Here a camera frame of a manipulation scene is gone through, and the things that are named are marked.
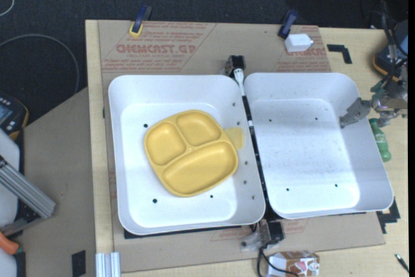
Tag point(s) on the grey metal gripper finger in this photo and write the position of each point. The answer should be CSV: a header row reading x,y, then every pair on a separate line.
x,y
387,118
354,112

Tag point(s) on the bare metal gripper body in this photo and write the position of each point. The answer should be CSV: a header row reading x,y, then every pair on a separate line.
x,y
396,101

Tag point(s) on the green plastic bottle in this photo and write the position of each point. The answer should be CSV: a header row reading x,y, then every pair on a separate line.
x,y
382,142

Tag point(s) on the white plastic tray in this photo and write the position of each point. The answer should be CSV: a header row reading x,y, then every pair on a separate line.
x,y
308,152
188,214

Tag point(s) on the small white box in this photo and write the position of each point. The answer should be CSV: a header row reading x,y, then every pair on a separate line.
x,y
297,42

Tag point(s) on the thin black and white rod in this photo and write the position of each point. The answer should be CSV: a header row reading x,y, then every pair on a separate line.
x,y
247,110

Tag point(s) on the black pen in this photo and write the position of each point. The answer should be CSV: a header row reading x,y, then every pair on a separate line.
x,y
402,262

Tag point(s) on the brown and white carton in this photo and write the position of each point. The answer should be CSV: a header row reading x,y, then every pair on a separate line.
x,y
301,264

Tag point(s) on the yellow divided plate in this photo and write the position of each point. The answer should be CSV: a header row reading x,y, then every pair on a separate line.
x,y
194,165

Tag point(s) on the brown cardboard board red print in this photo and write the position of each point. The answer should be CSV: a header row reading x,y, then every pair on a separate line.
x,y
194,42

